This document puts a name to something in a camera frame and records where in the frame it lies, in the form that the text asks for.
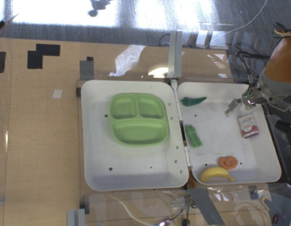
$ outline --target red and white box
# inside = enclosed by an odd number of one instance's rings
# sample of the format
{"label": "red and white box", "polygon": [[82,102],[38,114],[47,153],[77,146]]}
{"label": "red and white box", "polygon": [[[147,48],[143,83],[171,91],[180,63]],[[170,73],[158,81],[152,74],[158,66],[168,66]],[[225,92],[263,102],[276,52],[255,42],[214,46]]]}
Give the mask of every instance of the red and white box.
{"label": "red and white box", "polygon": [[239,123],[244,138],[249,138],[259,134],[258,126],[252,113],[240,117]]}

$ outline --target yellow banana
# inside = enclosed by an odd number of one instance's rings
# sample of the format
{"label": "yellow banana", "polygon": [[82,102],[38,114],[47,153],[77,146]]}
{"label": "yellow banana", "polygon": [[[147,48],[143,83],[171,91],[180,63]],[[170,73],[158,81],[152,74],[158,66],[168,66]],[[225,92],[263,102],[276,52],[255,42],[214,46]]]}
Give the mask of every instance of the yellow banana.
{"label": "yellow banana", "polygon": [[200,181],[206,182],[207,180],[211,179],[212,177],[222,177],[228,178],[231,181],[234,181],[234,177],[230,176],[229,172],[222,167],[211,167],[204,170],[200,177]]}

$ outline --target orange donut-shaped object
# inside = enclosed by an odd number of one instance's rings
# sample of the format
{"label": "orange donut-shaped object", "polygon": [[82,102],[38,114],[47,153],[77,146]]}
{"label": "orange donut-shaped object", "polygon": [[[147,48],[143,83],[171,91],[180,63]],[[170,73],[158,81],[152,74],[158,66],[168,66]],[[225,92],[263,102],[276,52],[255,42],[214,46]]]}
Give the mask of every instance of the orange donut-shaped object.
{"label": "orange donut-shaped object", "polygon": [[229,156],[229,157],[221,157],[218,161],[218,165],[220,167],[225,168],[226,170],[230,170],[233,169],[237,166],[238,164],[238,160],[233,157],[233,156]]}

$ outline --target wooden table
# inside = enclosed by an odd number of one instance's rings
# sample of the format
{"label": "wooden table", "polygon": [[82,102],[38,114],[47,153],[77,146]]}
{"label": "wooden table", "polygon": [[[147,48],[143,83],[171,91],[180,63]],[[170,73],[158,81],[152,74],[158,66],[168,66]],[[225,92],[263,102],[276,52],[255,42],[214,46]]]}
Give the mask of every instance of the wooden table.
{"label": "wooden table", "polygon": [[[43,56],[43,69],[27,69],[27,51],[36,50],[37,43],[60,45],[60,56]],[[67,210],[78,209],[83,191],[76,97],[80,61],[93,57],[95,78],[110,79],[109,74],[117,69],[115,59],[128,47],[0,39],[0,51],[6,52],[5,71],[0,73],[0,196],[5,197],[0,204],[0,226],[65,226]],[[137,66],[118,79],[154,80],[148,76],[151,66],[166,65],[167,59],[167,48],[145,47]],[[184,49],[182,73],[186,80],[232,82],[224,51]],[[54,96],[55,91],[62,91],[61,96]],[[155,205],[160,192],[121,194],[125,198],[112,194],[112,198],[103,196],[99,201],[100,194],[94,193],[94,208],[106,208],[105,225],[157,223],[156,218],[136,210],[134,204],[141,194],[145,207]],[[228,225],[236,225],[238,220],[232,212],[235,203],[226,210],[221,202],[215,203]],[[263,222],[266,219],[260,215],[266,214],[266,209],[259,202],[256,206],[252,212],[237,213],[249,223]],[[170,210],[161,208],[158,215],[164,217]],[[89,215],[86,225],[96,225],[94,217],[100,218]],[[190,211],[190,219],[191,225],[206,225],[197,209]]]}

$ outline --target white tray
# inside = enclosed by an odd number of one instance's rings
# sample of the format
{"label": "white tray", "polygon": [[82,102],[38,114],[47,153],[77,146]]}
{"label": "white tray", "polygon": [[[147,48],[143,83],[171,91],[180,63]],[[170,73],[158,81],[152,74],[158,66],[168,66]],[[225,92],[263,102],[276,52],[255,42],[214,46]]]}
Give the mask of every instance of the white tray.
{"label": "white tray", "polygon": [[[168,115],[170,135],[160,145],[118,144],[110,131],[109,104],[122,93],[159,97]],[[88,81],[81,89],[85,179],[97,191],[180,187],[188,168],[172,88],[162,82]]]}
{"label": "white tray", "polygon": [[[224,111],[234,98],[240,98],[247,89],[244,84],[185,82],[178,87],[179,99],[184,97],[207,99],[194,106],[181,105],[184,124],[193,125],[203,143],[194,148],[187,141],[189,157],[196,180],[205,185],[246,184],[275,182],[281,176],[281,167],[275,152],[264,112],[260,105],[250,111],[242,106],[236,113],[225,117]],[[253,113],[259,135],[244,139],[238,118]],[[234,156],[238,166],[229,170],[235,181],[212,178],[201,182],[202,172],[217,166],[219,157]]]}

